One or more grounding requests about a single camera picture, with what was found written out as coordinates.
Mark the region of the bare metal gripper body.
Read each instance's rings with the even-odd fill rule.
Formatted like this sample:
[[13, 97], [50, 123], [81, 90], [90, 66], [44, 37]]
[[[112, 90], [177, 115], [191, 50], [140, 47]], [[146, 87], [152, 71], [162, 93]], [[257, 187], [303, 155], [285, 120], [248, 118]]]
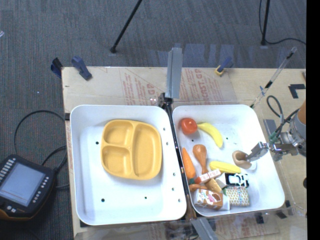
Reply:
[[278, 141], [271, 144], [269, 149], [273, 153], [272, 159], [274, 161], [280, 161], [284, 155], [288, 154], [307, 156], [306, 139], [299, 133], [290, 133], [290, 131], [282, 132]]

